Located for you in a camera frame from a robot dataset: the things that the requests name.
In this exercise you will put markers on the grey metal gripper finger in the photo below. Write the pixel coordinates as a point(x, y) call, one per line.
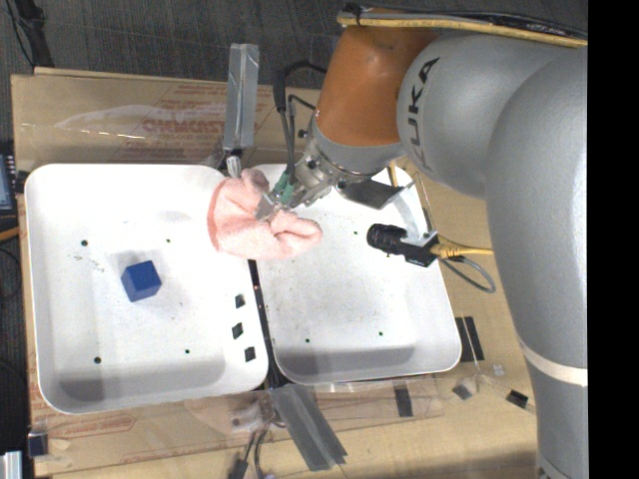
point(264, 209)

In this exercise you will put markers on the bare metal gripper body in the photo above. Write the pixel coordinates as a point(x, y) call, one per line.
point(313, 182)

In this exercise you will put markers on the pink cloth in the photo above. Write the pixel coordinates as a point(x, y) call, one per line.
point(239, 222)

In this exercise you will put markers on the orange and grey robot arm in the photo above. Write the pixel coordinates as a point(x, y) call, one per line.
point(524, 177)

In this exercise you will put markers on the white plastic tray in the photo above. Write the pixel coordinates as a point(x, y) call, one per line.
point(100, 207)
point(349, 307)

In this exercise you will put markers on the blue cube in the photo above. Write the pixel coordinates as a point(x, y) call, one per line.
point(141, 281)

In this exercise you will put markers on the brown cardboard board red print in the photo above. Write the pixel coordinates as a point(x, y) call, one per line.
point(100, 113)

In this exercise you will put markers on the black cylinder on white bracket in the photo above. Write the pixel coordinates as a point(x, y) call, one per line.
point(387, 238)

